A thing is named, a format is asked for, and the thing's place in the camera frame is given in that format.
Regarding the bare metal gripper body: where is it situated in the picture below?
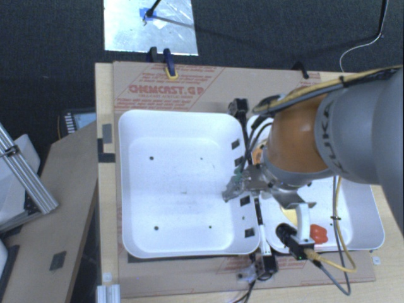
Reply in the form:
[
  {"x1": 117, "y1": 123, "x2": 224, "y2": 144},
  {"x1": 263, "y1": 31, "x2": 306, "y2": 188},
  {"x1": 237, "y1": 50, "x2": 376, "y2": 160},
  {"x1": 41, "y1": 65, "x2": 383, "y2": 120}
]
[{"x1": 242, "y1": 165, "x2": 317, "y2": 209}]

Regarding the yellow divided plate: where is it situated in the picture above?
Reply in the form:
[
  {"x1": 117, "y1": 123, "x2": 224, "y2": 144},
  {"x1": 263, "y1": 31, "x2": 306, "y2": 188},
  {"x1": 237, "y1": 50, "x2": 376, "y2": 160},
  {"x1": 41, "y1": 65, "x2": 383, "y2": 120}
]
[{"x1": 282, "y1": 206, "x2": 299, "y2": 227}]

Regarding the thin black and white rod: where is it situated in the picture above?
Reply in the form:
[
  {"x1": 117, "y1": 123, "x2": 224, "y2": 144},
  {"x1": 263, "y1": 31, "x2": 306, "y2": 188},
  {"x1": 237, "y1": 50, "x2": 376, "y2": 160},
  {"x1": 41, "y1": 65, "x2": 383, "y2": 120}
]
[{"x1": 238, "y1": 112, "x2": 271, "y2": 256}]

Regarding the orange rounded item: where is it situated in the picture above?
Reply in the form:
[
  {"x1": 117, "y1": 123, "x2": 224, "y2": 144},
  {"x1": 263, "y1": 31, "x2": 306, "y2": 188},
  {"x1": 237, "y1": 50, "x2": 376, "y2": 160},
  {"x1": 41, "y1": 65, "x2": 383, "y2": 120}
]
[{"x1": 253, "y1": 143, "x2": 265, "y2": 165}]

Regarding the white plastic tray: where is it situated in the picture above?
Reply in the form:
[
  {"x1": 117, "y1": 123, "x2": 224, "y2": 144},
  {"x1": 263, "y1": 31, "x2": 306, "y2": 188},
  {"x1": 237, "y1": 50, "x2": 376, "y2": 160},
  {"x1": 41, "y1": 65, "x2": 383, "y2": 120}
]
[
  {"x1": 246, "y1": 115, "x2": 386, "y2": 254},
  {"x1": 118, "y1": 109, "x2": 261, "y2": 259}
]

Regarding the red toy pepper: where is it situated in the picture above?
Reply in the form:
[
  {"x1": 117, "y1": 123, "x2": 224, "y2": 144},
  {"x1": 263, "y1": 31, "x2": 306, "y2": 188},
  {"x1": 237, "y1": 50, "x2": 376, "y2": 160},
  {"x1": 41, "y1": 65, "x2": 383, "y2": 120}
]
[{"x1": 309, "y1": 223, "x2": 330, "y2": 245}]

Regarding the brown cardboard board red print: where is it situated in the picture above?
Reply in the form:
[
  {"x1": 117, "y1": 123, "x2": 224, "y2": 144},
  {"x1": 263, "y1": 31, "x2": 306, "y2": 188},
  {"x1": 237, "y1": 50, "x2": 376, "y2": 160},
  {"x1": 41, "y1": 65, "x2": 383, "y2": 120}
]
[{"x1": 112, "y1": 61, "x2": 378, "y2": 298}]

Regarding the black cylinder on white bracket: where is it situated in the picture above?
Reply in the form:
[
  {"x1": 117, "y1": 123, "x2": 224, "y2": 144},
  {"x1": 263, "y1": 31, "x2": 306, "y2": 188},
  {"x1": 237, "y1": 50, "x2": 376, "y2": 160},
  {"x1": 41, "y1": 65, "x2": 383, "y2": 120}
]
[{"x1": 275, "y1": 202, "x2": 317, "y2": 261}]

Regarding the black block with thin wires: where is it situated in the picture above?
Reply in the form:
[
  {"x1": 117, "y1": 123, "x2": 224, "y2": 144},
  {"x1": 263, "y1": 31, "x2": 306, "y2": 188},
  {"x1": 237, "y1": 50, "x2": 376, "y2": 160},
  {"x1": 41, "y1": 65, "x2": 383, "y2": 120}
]
[
  {"x1": 254, "y1": 253, "x2": 279, "y2": 281},
  {"x1": 228, "y1": 98, "x2": 250, "y2": 117}
]

